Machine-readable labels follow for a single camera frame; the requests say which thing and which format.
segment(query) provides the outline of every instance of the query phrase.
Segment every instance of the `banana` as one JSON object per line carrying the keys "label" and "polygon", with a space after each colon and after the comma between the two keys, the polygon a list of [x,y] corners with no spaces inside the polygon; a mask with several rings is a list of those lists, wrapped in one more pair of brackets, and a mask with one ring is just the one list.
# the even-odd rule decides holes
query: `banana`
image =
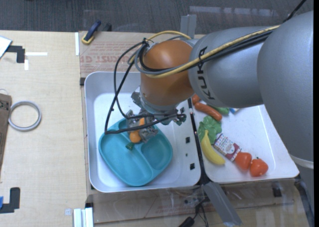
{"label": "banana", "polygon": [[205,155],[205,157],[214,164],[223,165],[225,164],[224,158],[219,155],[211,146],[209,138],[208,138],[208,130],[205,130],[205,135],[200,142],[201,149]]}

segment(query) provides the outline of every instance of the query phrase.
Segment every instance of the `table surface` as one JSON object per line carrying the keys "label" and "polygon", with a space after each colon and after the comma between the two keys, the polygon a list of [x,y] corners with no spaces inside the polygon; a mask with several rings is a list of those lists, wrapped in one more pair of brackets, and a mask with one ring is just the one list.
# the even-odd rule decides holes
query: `table surface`
{"label": "table surface", "polygon": [[[16,62],[15,53],[0,61],[0,89],[12,96],[12,103],[29,100],[39,105],[40,125],[29,132],[8,127],[0,196],[9,203],[9,191],[19,187],[20,205],[14,213],[0,214],[0,226],[72,226],[72,210],[84,208],[87,199],[85,144],[79,56],[75,33],[0,31],[26,52],[47,52],[28,56],[29,67]],[[34,109],[21,106],[12,120],[25,125],[34,122]],[[291,187],[295,203],[240,209],[244,226],[307,226],[302,199]],[[224,226],[216,212],[206,216],[214,226]],[[187,216],[142,219],[98,224],[98,226],[178,226]],[[194,226],[204,226],[197,217]]]}

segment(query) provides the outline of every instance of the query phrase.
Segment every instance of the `blue object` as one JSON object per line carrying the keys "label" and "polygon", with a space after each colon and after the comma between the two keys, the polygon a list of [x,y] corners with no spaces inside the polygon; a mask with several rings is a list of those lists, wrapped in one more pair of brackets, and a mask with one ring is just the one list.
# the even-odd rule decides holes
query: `blue object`
{"label": "blue object", "polygon": [[[122,119],[109,130],[126,128]],[[110,169],[129,186],[143,186],[158,176],[171,162],[172,146],[157,127],[158,133],[147,143],[135,144],[132,150],[125,146],[130,142],[127,132],[103,134],[99,140],[99,152]]]}

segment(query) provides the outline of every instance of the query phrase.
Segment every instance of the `carrot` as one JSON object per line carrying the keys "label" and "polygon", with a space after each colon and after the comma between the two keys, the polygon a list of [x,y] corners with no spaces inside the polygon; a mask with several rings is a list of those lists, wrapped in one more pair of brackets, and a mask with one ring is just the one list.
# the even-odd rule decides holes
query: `carrot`
{"label": "carrot", "polygon": [[200,112],[203,112],[211,117],[213,117],[216,121],[221,121],[222,119],[222,115],[220,114],[220,112],[218,112],[217,110],[215,110],[214,108],[208,106],[208,105],[205,105],[205,104],[202,104],[202,103],[199,103],[197,102],[195,104],[195,109],[197,111],[200,111]]}
{"label": "carrot", "polygon": [[197,102],[200,101],[200,98],[197,94],[194,94],[192,97],[191,97],[191,102],[193,103],[193,105],[195,105]]}

